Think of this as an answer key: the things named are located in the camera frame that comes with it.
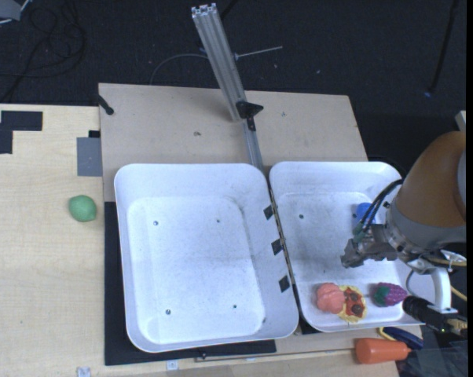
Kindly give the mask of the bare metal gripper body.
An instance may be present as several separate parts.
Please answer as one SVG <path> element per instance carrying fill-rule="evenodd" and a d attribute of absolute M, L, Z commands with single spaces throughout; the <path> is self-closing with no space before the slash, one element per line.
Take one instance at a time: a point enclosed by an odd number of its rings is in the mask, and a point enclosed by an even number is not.
<path fill-rule="evenodd" d="M 374 261 L 408 262 L 412 259 L 409 241 L 396 228 L 388 224 L 372 224 L 368 232 L 356 243 L 356 248 L 363 259 Z"/>

